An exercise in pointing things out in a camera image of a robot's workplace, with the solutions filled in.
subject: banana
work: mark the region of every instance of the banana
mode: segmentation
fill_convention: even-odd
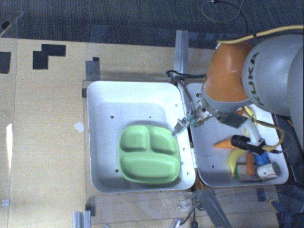
[[[247,150],[242,149],[235,149],[232,152],[230,152],[228,159],[227,159],[227,166],[229,170],[231,171],[231,175],[234,177],[235,169],[237,165],[238,158],[241,157],[243,154],[246,153]]]

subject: black square marker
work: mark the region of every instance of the black square marker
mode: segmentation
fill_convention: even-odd
[[[42,44],[42,55],[65,57],[66,56],[66,46],[65,45]]]
[[[10,52],[0,52],[0,74],[8,74],[10,72]]]
[[[33,52],[33,69],[48,69],[48,56],[41,51]]]

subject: green plate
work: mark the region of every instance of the green plate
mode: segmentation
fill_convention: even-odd
[[[165,184],[174,181],[181,169],[177,140],[163,127],[131,125],[120,136],[119,169],[129,181]]]

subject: black cable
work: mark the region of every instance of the black cable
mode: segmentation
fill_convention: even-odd
[[[228,20],[214,20],[214,19],[211,19],[210,17],[208,17],[208,16],[204,13],[203,7],[204,7],[205,4],[207,4],[207,3],[216,3],[216,2],[217,2],[217,0],[210,0],[210,1],[204,2],[204,3],[202,4],[202,6],[200,7],[201,13],[202,13],[207,19],[209,19],[210,21],[213,21],[213,22],[216,22],[216,23],[227,23],[227,22],[231,22],[231,21],[235,20],[235,19],[238,17],[238,15],[240,14],[241,9],[242,9],[242,7],[243,7],[243,5],[244,5],[245,0],[242,0],[241,5],[239,6],[239,9],[238,9],[237,14],[236,14],[233,18],[228,19]]]
[[[228,5],[232,6],[232,7],[234,7],[237,11],[239,11],[239,8],[237,6],[235,6],[234,4],[230,3],[230,2],[226,2],[226,1],[222,1],[222,0],[213,0],[213,1],[214,1],[213,3],[220,3],[220,2],[222,2],[222,3],[228,4]],[[247,34],[248,33],[248,23],[247,23],[247,20],[246,20],[244,14],[241,12],[241,10],[239,11],[239,13],[240,13],[240,15],[243,17],[243,19],[245,21],[245,25],[246,25],[245,34]]]
[[[194,210],[195,210],[195,208],[189,212],[188,216],[180,223],[180,226],[187,222],[187,220],[190,218],[190,216],[194,212]]]
[[[181,87],[184,89],[184,91],[185,91],[185,93],[186,93],[186,95],[187,95],[187,97],[188,97],[188,99],[189,99],[189,101],[190,101],[191,110],[192,110],[192,111],[191,111],[191,114],[193,115],[192,117],[193,117],[193,119],[196,119],[196,108],[195,108],[194,102],[193,102],[193,100],[192,100],[192,97],[191,97],[191,95],[190,95],[188,89],[187,89],[186,86],[181,82],[181,80],[179,80],[178,78],[174,77],[174,76],[171,74],[170,71],[167,72],[167,75],[168,75],[169,77],[171,77],[172,80],[174,80],[174,81],[176,81],[178,84],[180,84]]]
[[[178,71],[175,71],[175,70],[169,70],[166,72],[166,75],[169,76],[169,73],[175,73],[175,74],[178,74],[180,76],[182,76],[183,78],[205,78],[206,75],[205,74],[200,74],[200,75],[192,75],[192,74],[182,74]]]
[[[190,228],[198,228],[199,225],[198,223],[195,221],[195,209],[194,209],[194,212],[193,212],[193,221],[191,222],[190,224]]]

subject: white sink basin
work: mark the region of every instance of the white sink basin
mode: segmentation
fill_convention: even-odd
[[[195,181],[189,136],[177,137],[180,174],[168,184],[143,185],[126,180],[119,172],[118,145],[122,130],[133,124],[173,130],[184,117],[181,94],[169,83],[96,81],[87,89],[91,180],[103,193],[149,190],[184,190]]]

